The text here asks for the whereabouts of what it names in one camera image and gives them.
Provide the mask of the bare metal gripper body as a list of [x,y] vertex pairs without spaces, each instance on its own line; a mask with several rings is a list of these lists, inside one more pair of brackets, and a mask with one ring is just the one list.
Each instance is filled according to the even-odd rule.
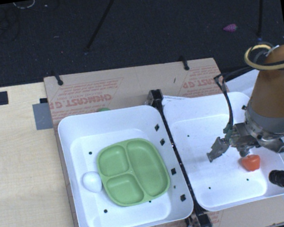
[[240,148],[266,148],[275,153],[284,151],[283,134],[273,133],[263,129],[256,122],[245,121],[235,124],[232,129],[229,144],[239,152]]

